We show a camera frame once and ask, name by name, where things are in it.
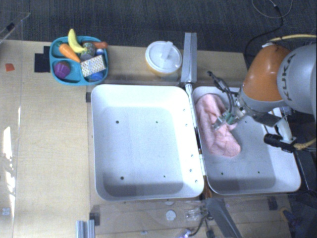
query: blue plate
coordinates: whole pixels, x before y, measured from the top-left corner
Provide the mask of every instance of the blue plate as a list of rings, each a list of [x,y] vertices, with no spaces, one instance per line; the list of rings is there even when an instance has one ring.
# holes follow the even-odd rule
[[[103,77],[102,79],[98,81],[89,81],[88,78],[85,78],[83,76],[79,62],[73,61],[72,59],[68,59],[59,52],[57,44],[60,41],[62,41],[63,43],[68,43],[68,37],[67,36],[60,37],[54,40],[50,47],[51,72],[56,81],[64,85],[96,85],[104,81],[104,79],[108,75],[108,55],[105,49],[104,49],[103,57],[106,64],[106,69],[101,71],[101,73],[103,74]],[[83,41],[100,42],[99,39],[94,37],[89,37],[89,36],[77,36],[77,41],[78,43],[81,43]],[[70,73],[64,79],[58,78],[54,73],[54,65],[58,63],[59,61],[66,61],[69,63],[69,66],[70,66]]]

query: orange sticker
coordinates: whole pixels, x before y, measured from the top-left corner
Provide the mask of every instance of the orange sticker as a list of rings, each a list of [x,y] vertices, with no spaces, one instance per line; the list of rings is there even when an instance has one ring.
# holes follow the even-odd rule
[[[8,71],[13,71],[13,70],[15,70],[15,69],[14,69],[13,64],[11,64],[11,63],[6,63],[6,64],[5,64],[5,70],[8,72]]]

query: pink cloth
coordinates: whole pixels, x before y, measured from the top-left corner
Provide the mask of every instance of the pink cloth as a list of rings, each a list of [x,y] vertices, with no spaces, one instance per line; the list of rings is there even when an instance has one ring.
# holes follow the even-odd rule
[[[233,157],[240,153],[241,147],[231,134],[236,124],[225,123],[218,130],[212,126],[217,117],[225,112],[225,107],[218,95],[206,94],[196,103],[197,119],[205,142],[211,154]]]

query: patterned block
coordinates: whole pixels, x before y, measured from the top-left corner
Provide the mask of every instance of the patterned block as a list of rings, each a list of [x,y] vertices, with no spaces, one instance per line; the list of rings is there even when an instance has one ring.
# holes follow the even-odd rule
[[[97,56],[80,63],[84,77],[106,69],[103,56]]]

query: orange carrot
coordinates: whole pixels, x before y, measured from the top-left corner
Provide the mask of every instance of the orange carrot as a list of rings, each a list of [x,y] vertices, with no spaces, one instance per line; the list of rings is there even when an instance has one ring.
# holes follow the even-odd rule
[[[84,41],[83,44],[85,43],[92,43],[94,44],[94,46],[96,47],[96,49],[106,49],[108,47],[108,43],[107,42],[91,42],[91,41]]]
[[[72,59],[76,62],[80,62],[79,57],[75,54],[75,52],[72,50],[72,48],[66,44],[66,43],[62,43],[59,47],[58,47],[59,52],[61,52],[65,57]]]

